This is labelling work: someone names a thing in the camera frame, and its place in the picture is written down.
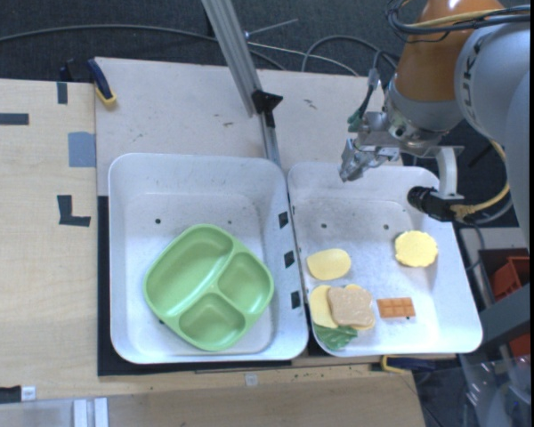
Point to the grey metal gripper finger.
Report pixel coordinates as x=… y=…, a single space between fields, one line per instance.
x=348 y=163
x=366 y=163

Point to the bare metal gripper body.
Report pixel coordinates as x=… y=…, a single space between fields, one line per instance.
x=382 y=136

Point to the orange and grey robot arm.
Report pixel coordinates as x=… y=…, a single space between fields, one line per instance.
x=436 y=65

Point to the white plastic tray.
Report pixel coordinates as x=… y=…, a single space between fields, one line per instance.
x=191 y=185
x=365 y=211

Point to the yellow round scalloped biscuit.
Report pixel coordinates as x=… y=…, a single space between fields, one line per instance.
x=415 y=249

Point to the yellow oval toy slice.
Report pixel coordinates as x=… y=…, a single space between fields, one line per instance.
x=328 y=265

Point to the tan toy bread slice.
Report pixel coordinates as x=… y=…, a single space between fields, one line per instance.
x=350 y=306

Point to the orange waffle biscuit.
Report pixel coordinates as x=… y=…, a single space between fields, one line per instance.
x=395 y=308

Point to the green toy lettuce leaf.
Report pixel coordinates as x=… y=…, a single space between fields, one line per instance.
x=336 y=337

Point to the green divided plate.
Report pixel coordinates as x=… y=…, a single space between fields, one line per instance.
x=204 y=287

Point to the black cylinder on white bracket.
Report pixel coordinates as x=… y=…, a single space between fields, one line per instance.
x=431 y=203

